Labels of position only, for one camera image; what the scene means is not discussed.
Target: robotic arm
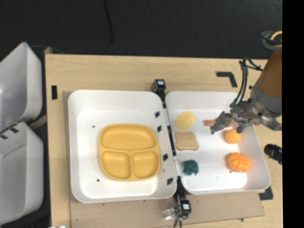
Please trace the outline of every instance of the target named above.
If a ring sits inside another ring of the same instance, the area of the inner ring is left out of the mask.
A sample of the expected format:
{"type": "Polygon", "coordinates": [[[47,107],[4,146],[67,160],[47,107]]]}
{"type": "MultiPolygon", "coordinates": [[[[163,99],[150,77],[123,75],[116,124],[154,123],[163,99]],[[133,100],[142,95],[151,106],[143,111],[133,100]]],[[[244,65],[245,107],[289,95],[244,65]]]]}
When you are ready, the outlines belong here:
{"type": "Polygon", "coordinates": [[[276,118],[282,115],[282,31],[262,33],[263,44],[274,50],[264,70],[255,65],[250,58],[240,61],[243,72],[241,89],[230,104],[230,113],[222,112],[216,123],[210,126],[211,133],[222,130],[234,120],[238,123],[237,132],[242,133],[250,125],[262,124],[273,131],[281,131],[282,124],[276,118]],[[248,69],[262,71],[259,79],[251,87],[250,98],[243,101],[247,87],[248,69]]]}

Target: wooden table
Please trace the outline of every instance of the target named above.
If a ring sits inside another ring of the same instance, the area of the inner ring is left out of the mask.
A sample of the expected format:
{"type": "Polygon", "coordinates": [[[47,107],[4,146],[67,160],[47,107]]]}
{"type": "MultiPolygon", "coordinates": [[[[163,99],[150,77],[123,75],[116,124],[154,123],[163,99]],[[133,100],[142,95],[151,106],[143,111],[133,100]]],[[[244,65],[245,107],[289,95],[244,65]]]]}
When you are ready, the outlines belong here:
{"type": "MultiPolygon", "coordinates": [[[[47,128],[49,147],[51,225],[77,227],[171,227],[161,222],[156,210],[170,200],[106,203],[104,208],[82,206],[69,191],[65,140],[63,92],[78,89],[150,90],[155,79],[165,79],[166,92],[234,91],[228,77],[217,77],[216,71],[232,72],[241,84],[238,59],[129,57],[46,54],[47,128]],[[136,212],[129,208],[137,207],[136,212]],[[127,215],[124,221],[120,216],[127,215]]],[[[265,65],[266,60],[255,60],[265,65]]],[[[253,85],[260,72],[249,71],[248,85],[253,85]]],[[[282,146],[282,132],[256,126],[261,148],[266,144],[282,146]]],[[[266,155],[271,175],[273,200],[260,201],[257,192],[231,195],[189,195],[193,212],[184,221],[188,228],[277,228],[283,227],[282,166],[266,155]]]]}

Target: wooden surface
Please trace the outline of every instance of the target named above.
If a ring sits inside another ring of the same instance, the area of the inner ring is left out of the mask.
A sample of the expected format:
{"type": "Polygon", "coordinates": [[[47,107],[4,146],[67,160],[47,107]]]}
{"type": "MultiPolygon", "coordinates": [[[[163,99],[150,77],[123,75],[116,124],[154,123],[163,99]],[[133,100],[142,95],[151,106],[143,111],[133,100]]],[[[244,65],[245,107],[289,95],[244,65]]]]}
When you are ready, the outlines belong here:
{"type": "MultiPolygon", "coordinates": [[[[67,225],[70,227],[71,224],[62,92],[72,92],[78,89],[150,90],[152,82],[157,78],[165,79],[166,92],[173,90],[238,92],[239,88],[232,88],[227,77],[216,77],[216,71],[233,72],[238,85],[241,84],[238,59],[48,54],[45,62],[52,226],[67,225]],[[51,86],[57,86],[58,99],[56,100],[52,100],[51,86]]],[[[255,60],[255,63],[263,67],[266,61],[255,60]]],[[[250,70],[248,85],[253,85],[259,75],[260,72],[250,70]]],[[[282,146],[281,132],[273,132],[264,126],[257,126],[256,133],[261,148],[264,149],[268,143],[282,146]]],[[[228,220],[186,225],[187,222],[191,222],[189,218],[183,226],[189,228],[282,227],[282,166],[276,161],[268,159],[266,155],[265,158],[272,179],[271,187],[274,199],[261,202],[264,207],[264,216],[246,218],[244,222],[228,220]]],[[[233,206],[237,207],[238,205],[240,205],[240,200],[235,202],[233,206]]],[[[220,213],[222,211],[211,210],[210,212],[220,213]]],[[[91,220],[87,216],[86,224],[96,227],[91,220]]]]}

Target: yellow divided plate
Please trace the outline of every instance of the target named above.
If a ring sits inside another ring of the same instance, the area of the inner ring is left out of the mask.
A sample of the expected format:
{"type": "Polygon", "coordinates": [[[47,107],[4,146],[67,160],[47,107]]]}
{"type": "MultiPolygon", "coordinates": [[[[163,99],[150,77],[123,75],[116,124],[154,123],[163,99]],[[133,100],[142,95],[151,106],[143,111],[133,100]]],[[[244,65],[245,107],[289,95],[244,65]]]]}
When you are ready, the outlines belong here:
{"type": "Polygon", "coordinates": [[[114,124],[99,135],[99,158],[104,173],[114,180],[152,178],[161,168],[154,131],[139,124],[114,124]]]}

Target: toy pumpkin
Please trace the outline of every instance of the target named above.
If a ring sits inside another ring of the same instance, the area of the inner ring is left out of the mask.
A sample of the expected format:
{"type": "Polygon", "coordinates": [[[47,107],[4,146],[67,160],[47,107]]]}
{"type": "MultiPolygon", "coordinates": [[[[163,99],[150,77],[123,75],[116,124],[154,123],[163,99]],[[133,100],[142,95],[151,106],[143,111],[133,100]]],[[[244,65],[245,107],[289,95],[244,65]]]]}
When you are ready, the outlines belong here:
{"type": "Polygon", "coordinates": [[[249,157],[242,153],[232,153],[228,156],[229,167],[238,172],[247,172],[252,166],[249,157]]]}

